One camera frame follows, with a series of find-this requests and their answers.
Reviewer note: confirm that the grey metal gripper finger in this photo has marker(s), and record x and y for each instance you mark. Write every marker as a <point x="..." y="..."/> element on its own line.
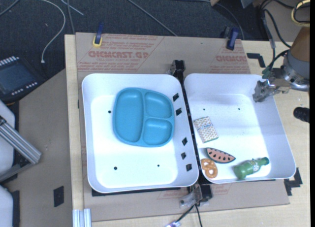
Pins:
<point x="264" y="85"/>
<point x="260" y="96"/>

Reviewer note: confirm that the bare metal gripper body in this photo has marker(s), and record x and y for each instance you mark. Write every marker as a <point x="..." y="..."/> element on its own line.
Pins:
<point x="280" y="81"/>

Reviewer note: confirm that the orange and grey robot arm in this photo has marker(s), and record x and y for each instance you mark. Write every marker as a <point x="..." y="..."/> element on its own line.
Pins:
<point x="301" y="46"/>

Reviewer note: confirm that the white plastic tray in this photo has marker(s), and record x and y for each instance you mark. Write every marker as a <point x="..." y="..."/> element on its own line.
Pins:
<point x="137" y="169"/>
<point x="236" y="132"/>

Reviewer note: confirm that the white patterned packet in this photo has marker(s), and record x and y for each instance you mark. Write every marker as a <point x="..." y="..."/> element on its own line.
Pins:
<point x="206" y="130"/>

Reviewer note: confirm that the red watermelon slice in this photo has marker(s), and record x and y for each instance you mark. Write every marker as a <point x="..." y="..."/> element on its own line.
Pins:
<point x="219" y="155"/>

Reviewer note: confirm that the green bottle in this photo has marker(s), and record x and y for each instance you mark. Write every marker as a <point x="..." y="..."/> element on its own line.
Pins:
<point x="246" y="169"/>

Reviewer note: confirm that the brown pretzel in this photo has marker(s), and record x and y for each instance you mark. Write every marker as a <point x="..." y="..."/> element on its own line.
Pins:
<point x="209" y="169"/>

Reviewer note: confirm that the brown cardboard board red print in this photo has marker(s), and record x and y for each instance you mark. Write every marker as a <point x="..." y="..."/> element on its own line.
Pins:
<point x="157" y="53"/>

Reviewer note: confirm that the blue divided plate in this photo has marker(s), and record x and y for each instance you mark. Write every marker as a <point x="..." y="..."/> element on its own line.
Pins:
<point x="130" y="117"/>

